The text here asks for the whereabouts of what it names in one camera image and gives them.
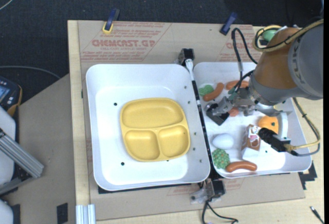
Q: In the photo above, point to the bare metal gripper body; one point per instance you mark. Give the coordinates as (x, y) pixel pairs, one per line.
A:
(244, 102)

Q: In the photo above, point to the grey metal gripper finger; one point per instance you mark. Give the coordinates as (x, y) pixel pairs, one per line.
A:
(214, 108)
(218, 118)

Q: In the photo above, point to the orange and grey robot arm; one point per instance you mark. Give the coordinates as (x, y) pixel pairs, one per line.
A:
(280, 68)

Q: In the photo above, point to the small orange toy piece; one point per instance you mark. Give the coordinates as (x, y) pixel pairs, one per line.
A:
(234, 112)

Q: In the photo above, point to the orange toy sausage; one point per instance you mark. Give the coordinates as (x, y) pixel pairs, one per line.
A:
(214, 92)
(232, 84)
(241, 166)

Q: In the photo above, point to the thin black and white rod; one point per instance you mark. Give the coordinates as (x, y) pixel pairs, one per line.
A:
(203, 125)

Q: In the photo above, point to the green toy broccoli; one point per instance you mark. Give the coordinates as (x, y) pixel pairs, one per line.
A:
(205, 90)

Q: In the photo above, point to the white toy egg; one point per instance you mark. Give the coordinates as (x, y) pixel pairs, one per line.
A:
(223, 140)

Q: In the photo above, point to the orange toy fruit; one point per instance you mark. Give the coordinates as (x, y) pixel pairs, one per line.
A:
(267, 122)

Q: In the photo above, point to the green toy grapes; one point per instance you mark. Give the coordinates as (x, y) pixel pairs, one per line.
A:
(220, 158)

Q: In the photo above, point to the yellow divided plate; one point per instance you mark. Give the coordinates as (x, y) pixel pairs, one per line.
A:
(154, 130)

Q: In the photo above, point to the white plastic tray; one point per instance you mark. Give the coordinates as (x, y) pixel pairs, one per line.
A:
(108, 125)
(272, 164)

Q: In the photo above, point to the pale green round object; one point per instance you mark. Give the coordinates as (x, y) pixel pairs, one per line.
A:
(269, 35)

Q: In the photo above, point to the brown cardboard board red print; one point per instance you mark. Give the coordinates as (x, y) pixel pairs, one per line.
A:
(154, 43)

